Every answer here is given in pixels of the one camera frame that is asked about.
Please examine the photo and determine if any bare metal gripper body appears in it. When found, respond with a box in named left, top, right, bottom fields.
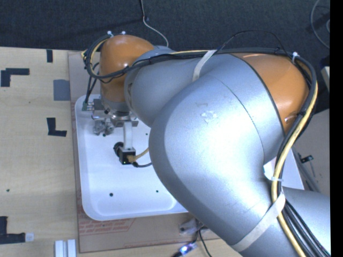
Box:
left=91, top=103, right=140, bottom=129

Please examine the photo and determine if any white plastic tray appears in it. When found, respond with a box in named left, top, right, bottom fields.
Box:
left=74, top=94, right=189, bottom=222

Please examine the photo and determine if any brown cardboard board red print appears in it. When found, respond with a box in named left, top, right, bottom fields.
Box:
left=67, top=51, right=306, bottom=254

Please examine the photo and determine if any black cylinder on white bracket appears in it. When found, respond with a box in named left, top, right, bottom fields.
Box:
left=113, top=119, right=137, bottom=166

